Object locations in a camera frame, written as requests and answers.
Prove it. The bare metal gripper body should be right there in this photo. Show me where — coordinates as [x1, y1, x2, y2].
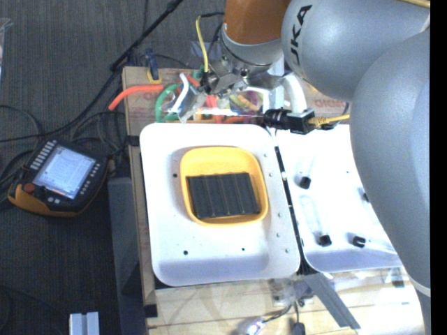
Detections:
[205, 56, 277, 96]

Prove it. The clear packet white and blue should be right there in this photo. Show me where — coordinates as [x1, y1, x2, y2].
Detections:
[166, 73, 207, 122]

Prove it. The green flexible tube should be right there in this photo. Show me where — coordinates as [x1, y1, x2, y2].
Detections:
[154, 83, 180, 124]

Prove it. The yellow bowl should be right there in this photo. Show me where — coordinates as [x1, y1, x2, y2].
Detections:
[179, 145, 270, 228]

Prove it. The orange flexible tube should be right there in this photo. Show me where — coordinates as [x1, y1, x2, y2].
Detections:
[108, 84, 166, 112]

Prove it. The black ribbed rectangular block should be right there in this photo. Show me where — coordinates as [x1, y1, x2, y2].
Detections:
[185, 172, 261, 221]

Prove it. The white plastic tray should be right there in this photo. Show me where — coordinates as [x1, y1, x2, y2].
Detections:
[139, 122, 302, 288]
[274, 124, 406, 274]

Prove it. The black cylinder on white bracket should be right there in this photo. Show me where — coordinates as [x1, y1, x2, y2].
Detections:
[261, 73, 316, 135]

